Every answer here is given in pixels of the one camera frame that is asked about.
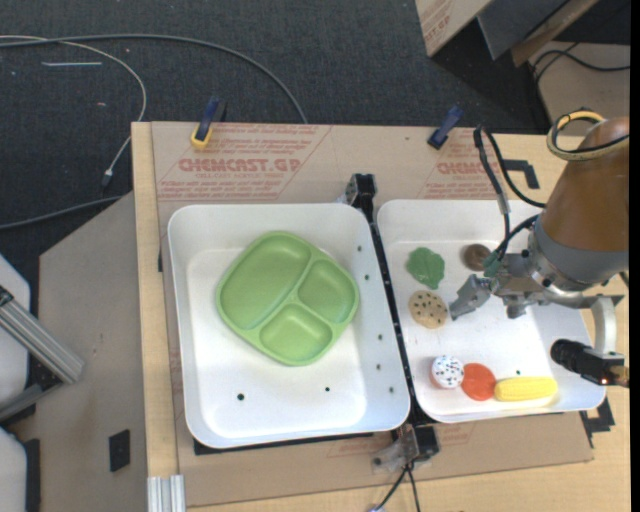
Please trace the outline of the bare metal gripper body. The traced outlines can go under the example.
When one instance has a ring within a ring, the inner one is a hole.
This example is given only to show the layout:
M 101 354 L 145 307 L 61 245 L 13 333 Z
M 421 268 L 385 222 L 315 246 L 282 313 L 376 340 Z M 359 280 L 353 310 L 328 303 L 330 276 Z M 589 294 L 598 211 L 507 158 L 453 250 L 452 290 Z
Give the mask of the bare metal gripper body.
M 491 281 L 491 291 L 506 306 L 547 304 L 566 297 L 548 259 L 533 251 L 507 254 Z

